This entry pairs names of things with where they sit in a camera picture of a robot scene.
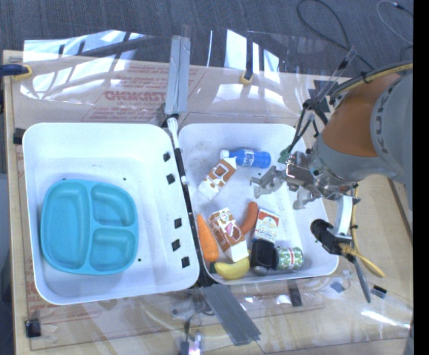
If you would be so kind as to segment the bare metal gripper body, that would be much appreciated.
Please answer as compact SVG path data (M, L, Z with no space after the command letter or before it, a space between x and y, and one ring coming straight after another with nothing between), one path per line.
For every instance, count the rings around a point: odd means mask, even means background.
M304 187L310 191L318 191L321 197L328 200L338 200L357 187L357 182L346 181L335 175L313 153L299 151L287 160L286 183L294 192Z

